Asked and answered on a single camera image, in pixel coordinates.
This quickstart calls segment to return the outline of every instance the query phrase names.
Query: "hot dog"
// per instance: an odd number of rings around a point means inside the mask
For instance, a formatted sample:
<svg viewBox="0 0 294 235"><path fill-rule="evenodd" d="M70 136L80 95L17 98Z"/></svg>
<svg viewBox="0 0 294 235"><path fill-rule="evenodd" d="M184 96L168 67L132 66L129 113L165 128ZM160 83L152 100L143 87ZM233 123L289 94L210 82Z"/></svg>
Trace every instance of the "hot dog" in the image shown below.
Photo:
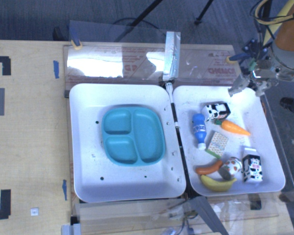
<svg viewBox="0 0 294 235"><path fill-rule="evenodd" d="M210 174L210 173L213 173L213 172L219 170L222 165L223 165L223 162L222 162L222 160L219 159L212 166L197 167L195 169L195 171L198 175L207 175L207 174Z"/></svg>

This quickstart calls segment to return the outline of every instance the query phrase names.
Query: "wooden surface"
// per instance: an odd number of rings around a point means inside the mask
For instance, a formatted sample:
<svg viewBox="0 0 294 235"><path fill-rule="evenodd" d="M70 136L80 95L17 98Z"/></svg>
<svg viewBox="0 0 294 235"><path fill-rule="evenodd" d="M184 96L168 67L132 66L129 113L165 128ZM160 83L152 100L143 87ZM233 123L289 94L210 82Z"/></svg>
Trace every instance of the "wooden surface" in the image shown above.
<svg viewBox="0 0 294 235"><path fill-rule="evenodd" d="M1 234L61 234L72 210L63 46L68 42L0 41L0 56L11 58L2 76L5 114L0 116L0 190L11 189L11 215ZM59 78L53 61L59 62ZM67 181L67 200L62 189ZM294 234L284 203L278 215L223 222L229 234ZM39 208L38 216L30 209ZM198 234L211 233L194 227ZM160 230L131 234L159 234Z"/></svg>

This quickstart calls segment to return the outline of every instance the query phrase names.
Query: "blue divided dish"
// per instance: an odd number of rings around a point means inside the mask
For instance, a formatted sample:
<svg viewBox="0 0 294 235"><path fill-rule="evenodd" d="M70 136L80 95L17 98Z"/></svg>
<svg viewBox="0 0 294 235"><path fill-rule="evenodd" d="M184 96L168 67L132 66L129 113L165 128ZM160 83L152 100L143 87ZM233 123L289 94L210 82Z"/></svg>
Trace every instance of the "blue divided dish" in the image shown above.
<svg viewBox="0 0 294 235"><path fill-rule="evenodd" d="M145 107L119 107L102 119L102 137L107 157L118 165L143 166L160 161L165 138L157 114Z"/></svg>

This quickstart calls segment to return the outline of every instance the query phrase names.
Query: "orange carrot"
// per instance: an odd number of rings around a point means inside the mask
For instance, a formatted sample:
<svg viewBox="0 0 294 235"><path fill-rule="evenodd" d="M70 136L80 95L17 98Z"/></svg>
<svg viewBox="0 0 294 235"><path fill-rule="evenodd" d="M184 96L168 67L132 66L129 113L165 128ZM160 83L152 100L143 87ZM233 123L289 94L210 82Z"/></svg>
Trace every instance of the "orange carrot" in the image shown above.
<svg viewBox="0 0 294 235"><path fill-rule="evenodd" d="M217 120L216 124L220 125L223 130L226 130L232 133L242 134L247 136L250 135L250 133L247 130L243 129L242 127L238 126L237 124L229 120L224 120L224 121Z"/></svg>

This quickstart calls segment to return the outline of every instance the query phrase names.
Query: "banana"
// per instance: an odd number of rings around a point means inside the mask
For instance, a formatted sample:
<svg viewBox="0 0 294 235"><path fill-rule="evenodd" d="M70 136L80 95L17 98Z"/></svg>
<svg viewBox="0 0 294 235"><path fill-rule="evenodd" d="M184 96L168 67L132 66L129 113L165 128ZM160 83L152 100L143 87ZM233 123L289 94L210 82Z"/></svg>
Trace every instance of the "banana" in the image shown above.
<svg viewBox="0 0 294 235"><path fill-rule="evenodd" d="M213 191L227 191L232 187L233 183L237 181L236 178L229 181L217 181L206 175L201 175L200 179L208 189Z"/></svg>

